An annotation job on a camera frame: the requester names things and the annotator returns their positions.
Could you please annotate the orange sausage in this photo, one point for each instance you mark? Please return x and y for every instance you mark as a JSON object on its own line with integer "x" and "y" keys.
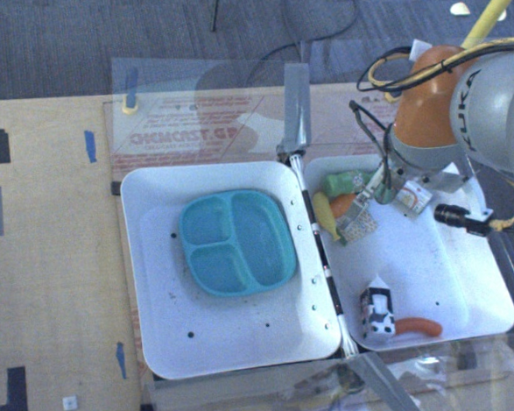
{"x": 419, "y": 326}

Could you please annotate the brown cardboard board red print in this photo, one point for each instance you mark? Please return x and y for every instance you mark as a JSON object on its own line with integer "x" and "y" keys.
{"x": 181, "y": 131}

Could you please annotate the yellow banana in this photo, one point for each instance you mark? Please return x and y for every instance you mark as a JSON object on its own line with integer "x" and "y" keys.
{"x": 323, "y": 211}

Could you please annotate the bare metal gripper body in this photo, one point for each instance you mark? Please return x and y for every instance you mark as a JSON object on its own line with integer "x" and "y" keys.
{"x": 391, "y": 181}

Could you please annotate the black and white milk carton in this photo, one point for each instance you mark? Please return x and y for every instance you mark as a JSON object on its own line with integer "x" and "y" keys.
{"x": 377, "y": 310}

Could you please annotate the black cylinder on white bracket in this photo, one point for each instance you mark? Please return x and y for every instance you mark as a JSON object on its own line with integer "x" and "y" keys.
{"x": 453, "y": 215}

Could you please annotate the thin black and white rod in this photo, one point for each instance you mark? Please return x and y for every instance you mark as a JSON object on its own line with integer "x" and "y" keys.
{"x": 327, "y": 270}

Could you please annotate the white carton orange print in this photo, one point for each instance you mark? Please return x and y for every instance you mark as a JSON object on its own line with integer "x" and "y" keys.
{"x": 414, "y": 198}

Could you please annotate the white plastic tray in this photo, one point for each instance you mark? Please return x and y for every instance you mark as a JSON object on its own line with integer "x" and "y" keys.
{"x": 168, "y": 320}
{"x": 432, "y": 267}

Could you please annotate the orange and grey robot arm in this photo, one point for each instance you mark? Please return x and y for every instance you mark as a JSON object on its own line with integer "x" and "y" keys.
{"x": 426, "y": 109}

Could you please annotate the green bottle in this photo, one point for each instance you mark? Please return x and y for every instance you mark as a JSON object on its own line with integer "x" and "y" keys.
{"x": 343, "y": 183}

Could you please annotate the orange carrot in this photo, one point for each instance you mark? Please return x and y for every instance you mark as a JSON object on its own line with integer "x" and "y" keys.
{"x": 341, "y": 204}

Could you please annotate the blue divided plate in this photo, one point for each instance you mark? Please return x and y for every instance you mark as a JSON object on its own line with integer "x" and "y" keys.
{"x": 259, "y": 235}

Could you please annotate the grey patterned packet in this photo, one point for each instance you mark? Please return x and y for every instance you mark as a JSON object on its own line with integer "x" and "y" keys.
{"x": 358, "y": 224}

